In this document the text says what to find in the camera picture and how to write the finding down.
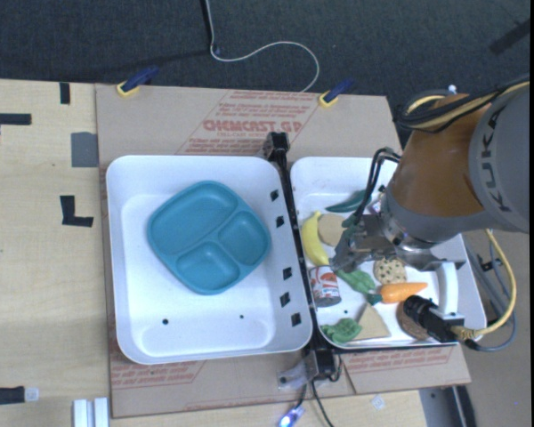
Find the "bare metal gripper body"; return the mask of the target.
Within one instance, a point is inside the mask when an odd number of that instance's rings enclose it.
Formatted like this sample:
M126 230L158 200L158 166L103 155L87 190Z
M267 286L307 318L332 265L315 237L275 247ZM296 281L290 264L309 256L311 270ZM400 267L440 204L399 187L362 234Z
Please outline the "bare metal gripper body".
M433 244L412 237L391 215L366 214L352 234L355 266L380 259L398 259L410 266L427 266L433 261Z

